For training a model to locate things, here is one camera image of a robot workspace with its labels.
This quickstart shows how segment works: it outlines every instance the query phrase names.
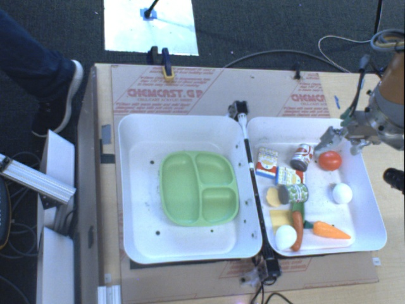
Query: jeans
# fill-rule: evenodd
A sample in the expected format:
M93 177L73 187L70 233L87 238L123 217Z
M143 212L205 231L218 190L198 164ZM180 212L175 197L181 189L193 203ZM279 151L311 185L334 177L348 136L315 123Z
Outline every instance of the jeans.
M45 102L67 90L75 65L61 53L46 49L0 9L0 70Z

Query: gray floor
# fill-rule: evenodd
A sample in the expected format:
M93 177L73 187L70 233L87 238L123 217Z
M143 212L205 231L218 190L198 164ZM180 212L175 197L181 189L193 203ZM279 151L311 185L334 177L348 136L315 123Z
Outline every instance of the gray floor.
M222 67L247 54L271 49L296 49L320 56L318 40L339 35L364 41L373 35L378 0L192 0L199 56L174 56L181 66ZM384 0L380 29L404 29L405 0ZM140 53L104 50L103 0L0 0L0 8L19 21L38 41L66 57L82 62L87 78L92 64L145 64ZM368 44L329 39L324 50L338 64L355 72ZM390 56L372 53L379 67ZM337 69L294 54L269 54L252 58L238 67L290 70L299 62L302 70ZM74 100L71 124L61 135L76 141L75 124L84 85ZM35 100L0 72L0 153L13 156L30 151L41 155L43 140L30 133ZM19 222L35 224L34 197L18 207ZM0 257L0 275L13 281L35 303L35 258L7 260ZM23 303L0 281L0 304Z

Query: shoe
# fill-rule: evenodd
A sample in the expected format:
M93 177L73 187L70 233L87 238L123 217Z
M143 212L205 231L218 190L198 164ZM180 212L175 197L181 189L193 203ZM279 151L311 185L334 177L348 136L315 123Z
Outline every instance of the shoe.
M38 112L32 122L32 133L37 137L46 137L48 130L59 133L63 130L72 115L72 99L83 80L83 67L72 60L76 66L75 74L66 94L49 102L39 103Z

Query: red can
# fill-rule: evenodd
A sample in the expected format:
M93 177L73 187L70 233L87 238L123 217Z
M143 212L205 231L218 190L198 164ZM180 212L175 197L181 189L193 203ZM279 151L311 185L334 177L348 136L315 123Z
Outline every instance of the red can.
M306 171L312 157L314 148L308 144L300 144L294 153L290 165L296 170Z

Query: red tomato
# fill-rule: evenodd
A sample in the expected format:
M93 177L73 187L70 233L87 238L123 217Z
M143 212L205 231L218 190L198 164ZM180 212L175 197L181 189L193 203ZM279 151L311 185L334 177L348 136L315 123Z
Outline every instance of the red tomato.
M327 151L319 156L318 162L323 170L334 171L342 165L342 157L338 152Z

